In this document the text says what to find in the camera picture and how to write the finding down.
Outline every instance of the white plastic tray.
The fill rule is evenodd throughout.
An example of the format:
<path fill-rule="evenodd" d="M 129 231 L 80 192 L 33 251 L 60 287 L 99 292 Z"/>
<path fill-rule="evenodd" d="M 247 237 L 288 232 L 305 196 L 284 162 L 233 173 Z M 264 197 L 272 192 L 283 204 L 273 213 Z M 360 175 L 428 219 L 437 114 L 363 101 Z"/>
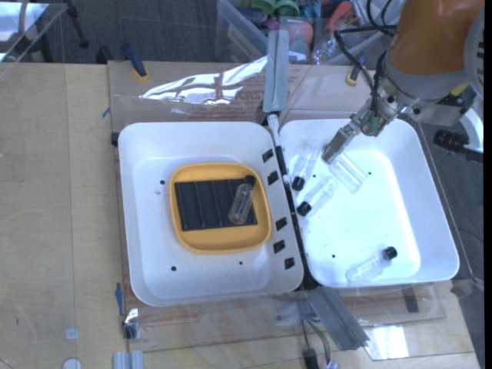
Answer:
<path fill-rule="evenodd" d="M 291 121 L 281 129 L 288 168 L 300 144 L 324 147 L 348 120 Z M 413 128 L 401 120 L 390 123 L 377 137 L 358 135 L 345 154 L 367 179 L 352 194 L 342 184 L 313 218 L 299 216 L 307 262 L 322 285 L 348 287 L 345 272 L 374 250 L 395 246 L 398 256 L 369 285 L 420 283 L 451 279 L 459 258 L 427 160 Z M 315 178 L 296 198 L 325 175 L 319 158 Z"/>
<path fill-rule="evenodd" d="M 167 306 L 280 294 L 303 277 L 287 198 L 269 132 L 247 122 L 165 122 L 127 126 L 118 138 L 121 189 L 131 286 L 146 304 Z M 272 234 L 259 248 L 230 254 L 198 254 L 175 236 L 167 182 L 172 172 L 203 161 L 236 161 L 262 178 Z M 268 184 L 276 171 L 279 179 Z M 276 230 L 275 222 L 288 225 Z M 284 248 L 274 253 L 274 243 Z"/>

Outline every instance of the wooden table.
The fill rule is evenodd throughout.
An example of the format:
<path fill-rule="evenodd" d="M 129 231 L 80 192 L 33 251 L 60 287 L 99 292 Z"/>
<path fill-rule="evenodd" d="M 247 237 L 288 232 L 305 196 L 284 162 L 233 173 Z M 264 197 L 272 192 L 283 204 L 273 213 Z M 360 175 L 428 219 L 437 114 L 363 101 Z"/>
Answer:
<path fill-rule="evenodd" d="M 110 368 L 113 353 L 128 345 L 115 300 L 125 253 L 108 69 L 19 64 L 0 83 L 0 97 L 0 367 L 62 367 L 65 359 L 77 357 L 83 368 Z M 359 348 L 335 351 L 333 358 L 342 368 L 478 367 L 449 289 L 450 283 L 436 287 L 445 318 L 404 329 L 408 343 L 417 336 L 427 340 L 420 357 L 372 361 Z M 303 368 L 301 359 L 280 363 L 287 356 L 282 351 L 292 352 L 302 341 L 291 336 L 277 343 L 281 348 L 268 352 L 277 363 L 266 367 Z M 432 354 L 431 345 L 445 354 Z M 266 346 L 252 341 L 157 351 L 145 353 L 144 363 L 241 367 L 252 354 L 265 355 Z"/>

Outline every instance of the gray floor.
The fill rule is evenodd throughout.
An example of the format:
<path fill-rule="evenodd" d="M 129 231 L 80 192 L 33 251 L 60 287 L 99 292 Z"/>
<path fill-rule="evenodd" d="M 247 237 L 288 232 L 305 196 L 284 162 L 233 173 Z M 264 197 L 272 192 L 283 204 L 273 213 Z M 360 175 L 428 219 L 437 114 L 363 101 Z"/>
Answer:
<path fill-rule="evenodd" d="M 37 0 L 59 3 L 62 0 Z M 71 19 L 64 15 L 59 32 L 48 40 L 57 62 L 95 63 L 102 45 L 115 59 L 123 59 L 120 44 L 129 42 L 144 60 L 213 62 L 216 0 L 71 0 L 89 40 L 78 46 Z M 484 350 L 484 170 L 462 155 L 432 146 L 439 127 L 425 126 L 424 134 L 436 161 L 437 179 L 449 204 L 450 227 L 460 252 L 461 267 L 455 277 L 479 362 L 485 367 Z M 452 130 L 462 130 L 460 125 Z"/>

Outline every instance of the yellow tray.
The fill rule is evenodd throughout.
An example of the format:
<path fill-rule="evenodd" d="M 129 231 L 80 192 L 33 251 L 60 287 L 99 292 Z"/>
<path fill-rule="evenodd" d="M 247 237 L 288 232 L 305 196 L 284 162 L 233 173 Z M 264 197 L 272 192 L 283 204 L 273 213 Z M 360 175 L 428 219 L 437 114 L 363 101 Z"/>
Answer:
<path fill-rule="evenodd" d="M 189 181 L 213 181 L 240 179 L 246 175 L 256 178 L 253 207 L 257 224 L 183 231 L 178 207 L 175 183 Z M 197 253 L 232 253 L 256 248 L 270 237 L 271 219 L 267 195 L 260 176 L 247 165 L 234 162 L 207 162 L 183 165 L 171 176 L 169 182 L 171 218 L 178 240 Z"/>

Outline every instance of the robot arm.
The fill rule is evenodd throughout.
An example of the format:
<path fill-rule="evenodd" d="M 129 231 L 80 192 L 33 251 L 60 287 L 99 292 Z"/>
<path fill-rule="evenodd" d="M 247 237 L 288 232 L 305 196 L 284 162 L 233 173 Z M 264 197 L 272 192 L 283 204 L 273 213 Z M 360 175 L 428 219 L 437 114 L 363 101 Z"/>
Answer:
<path fill-rule="evenodd" d="M 377 136 L 402 113 L 423 123 L 457 123 L 469 108 L 458 97 L 469 82 L 483 97 L 484 6 L 485 0 L 407 0 L 378 62 L 376 94 L 338 131 L 323 159 L 331 163 L 355 135 Z"/>

